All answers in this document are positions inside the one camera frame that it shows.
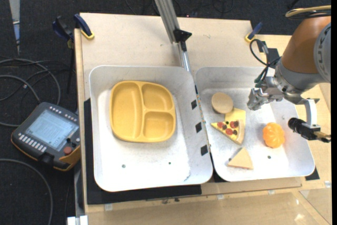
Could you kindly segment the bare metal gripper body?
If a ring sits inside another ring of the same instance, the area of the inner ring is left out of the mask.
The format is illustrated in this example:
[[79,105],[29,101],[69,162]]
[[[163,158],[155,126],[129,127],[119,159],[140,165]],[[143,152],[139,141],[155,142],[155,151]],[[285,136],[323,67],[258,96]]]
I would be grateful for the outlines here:
[[283,77],[267,76],[259,87],[259,97],[265,102],[285,99],[292,103],[301,103],[302,90],[289,84]]

